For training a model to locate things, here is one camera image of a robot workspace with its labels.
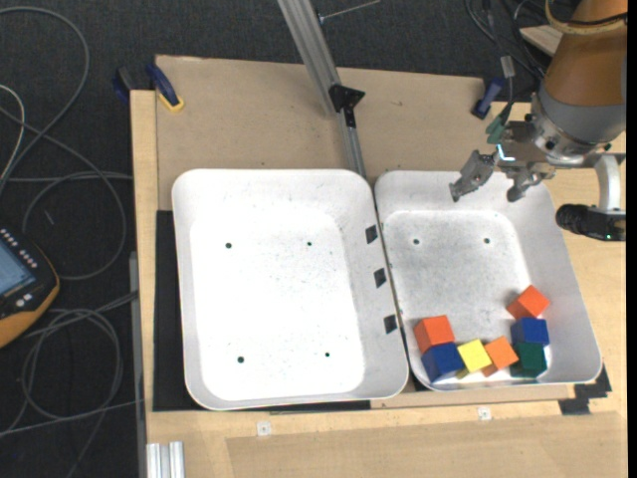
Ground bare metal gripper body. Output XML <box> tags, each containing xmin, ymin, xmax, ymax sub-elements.
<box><xmin>496</xmin><ymin>110</ymin><xmax>613</xmax><ymax>180</ymax></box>

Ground white plastic tray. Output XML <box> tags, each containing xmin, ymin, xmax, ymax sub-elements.
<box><xmin>170</xmin><ymin>167</ymin><xmax>411</xmax><ymax>411</ymax></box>
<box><xmin>372</xmin><ymin>169</ymin><xmax>604</xmax><ymax>393</ymax></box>

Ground orange cube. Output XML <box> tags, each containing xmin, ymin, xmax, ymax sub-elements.
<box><xmin>412</xmin><ymin>314</ymin><xmax>457</xmax><ymax>355</ymax></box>
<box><xmin>506</xmin><ymin>284</ymin><xmax>552</xmax><ymax>321</ymax></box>
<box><xmin>481</xmin><ymin>336</ymin><xmax>521</xmax><ymax>378</ymax></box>

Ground blue cube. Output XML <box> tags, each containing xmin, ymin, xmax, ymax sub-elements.
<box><xmin>420</xmin><ymin>342</ymin><xmax>466</xmax><ymax>383</ymax></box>
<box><xmin>510</xmin><ymin>316</ymin><xmax>551</xmax><ymax>347</ymax></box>

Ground green cube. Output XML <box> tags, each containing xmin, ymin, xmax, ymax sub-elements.
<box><xmin>509</xmin><ymin>341</ymin><xmax>548</xmax><ymax>379</ymax></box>

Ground yellow cube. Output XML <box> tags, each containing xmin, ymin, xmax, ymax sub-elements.
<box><xmin>455</xmin><ymin>338</ymin><xmax>494</xmax><ymax>380</ymax></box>

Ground brown cardboard board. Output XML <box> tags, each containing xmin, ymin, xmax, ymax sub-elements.
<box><xmin>154</xmin><ymin>54</ymin><xmax>570</xmax><ymax>410</ymax></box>

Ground black cylinder on white bracket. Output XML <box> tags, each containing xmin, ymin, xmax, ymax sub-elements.
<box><xmin>554</xmin><ymin>152</ymin><xmax>628</xmax><ymax>243</ymax></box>

